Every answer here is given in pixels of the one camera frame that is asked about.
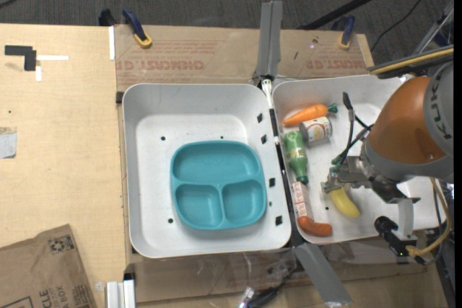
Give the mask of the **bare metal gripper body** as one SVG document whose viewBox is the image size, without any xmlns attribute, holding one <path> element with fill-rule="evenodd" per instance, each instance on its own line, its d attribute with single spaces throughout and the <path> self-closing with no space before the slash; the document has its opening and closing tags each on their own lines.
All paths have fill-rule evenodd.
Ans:
<svg viewBox="0 0 462 308">
<path fill-rule="evenodd" d="M 390 180 L 367 161 L 359 156 L 337 156 L 331 162 L 330 177 L 340 177 L 352 181 L 353 188 L 365 187 L 371 189 L 385 203 L 394 204 L 404 199 L 410 199 L 412 204 L 421 200 L 420 197 L 411 197 L 398 189 L 398 182 Z"/>
</svg>

